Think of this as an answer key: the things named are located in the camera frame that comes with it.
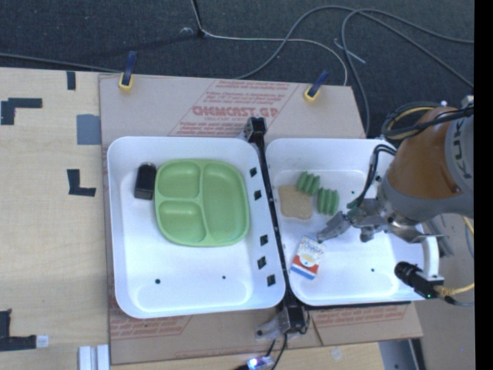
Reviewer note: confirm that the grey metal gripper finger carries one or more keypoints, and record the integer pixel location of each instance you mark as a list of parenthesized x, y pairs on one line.
[(368, 234), (334, 226)]

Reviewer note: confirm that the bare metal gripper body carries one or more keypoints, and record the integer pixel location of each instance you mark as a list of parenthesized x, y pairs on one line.
[(371, 212)]

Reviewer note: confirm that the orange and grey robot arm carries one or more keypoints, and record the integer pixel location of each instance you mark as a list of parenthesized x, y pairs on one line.
[(420, 168)]

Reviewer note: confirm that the green toy pea pod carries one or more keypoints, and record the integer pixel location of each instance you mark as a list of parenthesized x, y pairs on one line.
[(308, 183), (328, 201)]

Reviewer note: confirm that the white red blue carton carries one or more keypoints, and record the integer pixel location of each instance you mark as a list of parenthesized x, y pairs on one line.
[(307, 258)]

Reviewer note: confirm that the tan toy bread slice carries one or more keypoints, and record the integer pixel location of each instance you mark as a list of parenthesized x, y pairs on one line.
[(295, 203)]

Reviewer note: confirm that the white plastic tray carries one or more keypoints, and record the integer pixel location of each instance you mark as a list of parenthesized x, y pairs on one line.
[(192, 280), (346, 280)]

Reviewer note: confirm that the thin black rod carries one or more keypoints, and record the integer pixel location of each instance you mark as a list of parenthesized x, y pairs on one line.
[(274, 222)]

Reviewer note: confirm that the green divided plate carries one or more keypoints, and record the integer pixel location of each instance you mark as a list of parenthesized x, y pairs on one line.
[(223, 202)]

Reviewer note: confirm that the small black bottle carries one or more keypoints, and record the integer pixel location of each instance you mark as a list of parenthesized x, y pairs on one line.
[(144, 181)]

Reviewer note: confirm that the brown cardboard board red print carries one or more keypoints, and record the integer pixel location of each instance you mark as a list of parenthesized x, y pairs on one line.
[(154, 106)]

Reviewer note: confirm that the black cylinder on white bracket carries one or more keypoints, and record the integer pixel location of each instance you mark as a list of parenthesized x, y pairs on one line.
[(416, 276)]

